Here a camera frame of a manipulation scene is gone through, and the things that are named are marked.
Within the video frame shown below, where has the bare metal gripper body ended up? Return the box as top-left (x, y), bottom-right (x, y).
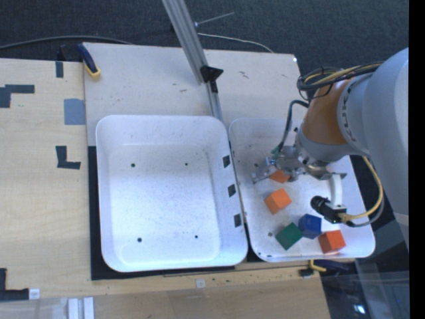
top-left (265, 144), bottom-right (348, 181)

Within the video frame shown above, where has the orange cube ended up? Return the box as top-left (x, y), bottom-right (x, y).
top-left (264, 187), bottom-right (293, 215)
top-left (317, 229), bottom-right (347, 255)
top-left (268, 169), bottom-right (292, 184)

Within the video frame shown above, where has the white plastic tray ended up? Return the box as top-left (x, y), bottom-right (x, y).
top-left (228, 117), bottom-right (377, 263)
top-left (95, 114), bottom-right (249, 273)

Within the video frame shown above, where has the blue cube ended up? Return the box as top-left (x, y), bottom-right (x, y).
top-left (297, 213), bottom-right (323, 240)

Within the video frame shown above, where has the green cube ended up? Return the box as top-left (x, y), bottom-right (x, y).
top-left (274, 222), bottom-right (303, 251)

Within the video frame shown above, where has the pale wood board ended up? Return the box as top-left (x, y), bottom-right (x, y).
top-left (82, 41), bottom-right (309, 148)

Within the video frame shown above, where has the black cylinder on white bracket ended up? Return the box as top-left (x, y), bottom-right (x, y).
top-left (310, 173), bottom-right (349, 225)

